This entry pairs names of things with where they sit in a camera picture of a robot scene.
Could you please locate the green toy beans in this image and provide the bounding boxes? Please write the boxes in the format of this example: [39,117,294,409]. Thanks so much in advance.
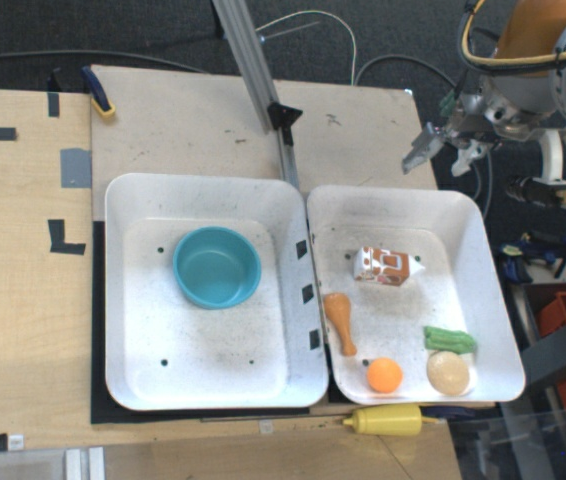
[422,324,478,356]

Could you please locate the black block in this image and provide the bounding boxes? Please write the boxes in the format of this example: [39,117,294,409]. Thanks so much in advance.
[267,101,304,146]

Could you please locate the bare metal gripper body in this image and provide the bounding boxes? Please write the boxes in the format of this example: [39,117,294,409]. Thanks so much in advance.
[441,80,560,149]

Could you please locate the black cylinder on white bracket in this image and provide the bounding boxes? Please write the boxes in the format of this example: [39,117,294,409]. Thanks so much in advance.
[505,124,566,212]

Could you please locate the orange ball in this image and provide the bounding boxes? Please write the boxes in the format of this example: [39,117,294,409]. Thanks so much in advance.
[365,356,405,395]

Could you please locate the teal bowl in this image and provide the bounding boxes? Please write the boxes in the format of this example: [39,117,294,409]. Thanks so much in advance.
[171,225,263,311]

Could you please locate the orange toy chicken drumstick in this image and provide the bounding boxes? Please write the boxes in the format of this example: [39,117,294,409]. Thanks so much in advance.
[322,292,359,358]

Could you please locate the beige round biscuit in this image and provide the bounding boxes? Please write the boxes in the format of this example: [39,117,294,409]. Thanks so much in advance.
[425,350,472,397]

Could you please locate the brown and white carton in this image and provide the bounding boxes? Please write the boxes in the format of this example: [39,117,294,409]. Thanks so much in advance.
[352,245,427,288]

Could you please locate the pale wood board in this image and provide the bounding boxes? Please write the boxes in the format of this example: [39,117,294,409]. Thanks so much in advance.
[89,63,497,425]

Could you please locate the white plastic tray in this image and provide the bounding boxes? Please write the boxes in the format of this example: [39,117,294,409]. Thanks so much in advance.
[305,183,527,406]
[104,171,330,412]

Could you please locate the yellow squeeze bottle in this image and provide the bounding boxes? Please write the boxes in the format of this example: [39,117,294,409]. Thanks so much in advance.
[341,402,440,437]

